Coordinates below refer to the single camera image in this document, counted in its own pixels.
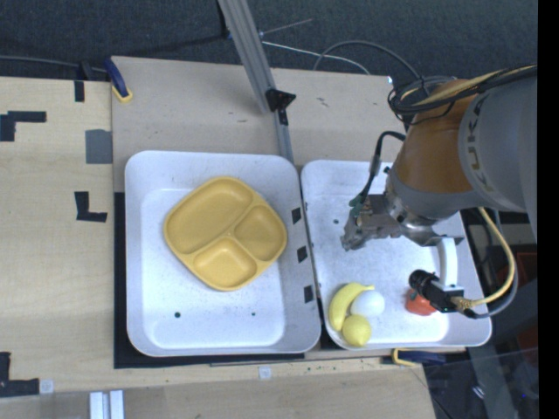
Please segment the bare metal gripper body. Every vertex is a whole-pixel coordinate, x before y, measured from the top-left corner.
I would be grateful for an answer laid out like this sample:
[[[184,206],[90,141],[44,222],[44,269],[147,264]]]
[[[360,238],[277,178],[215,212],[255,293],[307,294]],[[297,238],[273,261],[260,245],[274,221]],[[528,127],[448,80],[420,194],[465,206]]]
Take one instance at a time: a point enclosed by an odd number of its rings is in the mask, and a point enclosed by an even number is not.
[[[419,246],[438,243],[438,234],[433,229],[437,221],[408,210],[397,196],[358,195],[349,207],[348,224],[354,225],[355,232],[362,230],[367,241],[406,237]]]

